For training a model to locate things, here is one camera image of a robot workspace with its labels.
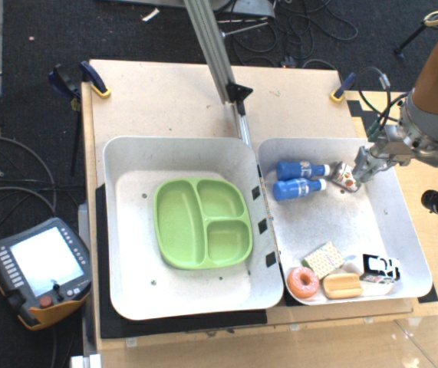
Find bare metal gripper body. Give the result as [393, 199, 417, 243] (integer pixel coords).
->
[367, 123, 438, 169]

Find white carton with strawberry print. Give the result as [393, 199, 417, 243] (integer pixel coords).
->
[331, 161, 361, 194]

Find white plastic tray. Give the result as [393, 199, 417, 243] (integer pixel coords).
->
[102, 135, 285, 321]
[256, 136, 433, 307]

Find blue bottle with white cap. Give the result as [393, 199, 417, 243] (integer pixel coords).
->
[275, 160, 332, 182]
[272, 177, 328, 202]

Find black and white carton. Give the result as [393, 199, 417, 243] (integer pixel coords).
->
[361, 253, 401, 282]

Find small colourful packet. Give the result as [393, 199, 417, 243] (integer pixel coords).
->
[359, 273, 395, 285]

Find tan bread slice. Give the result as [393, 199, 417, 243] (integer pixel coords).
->
[321, 271, 364, 301]

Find pink doughnut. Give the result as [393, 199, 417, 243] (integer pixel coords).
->
[285, 266, 321, 300]

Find green divided plate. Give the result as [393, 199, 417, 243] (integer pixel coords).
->
[153, 177, 254, 271]

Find pale wood board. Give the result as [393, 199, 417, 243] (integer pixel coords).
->
[87, 58, 415, 352]

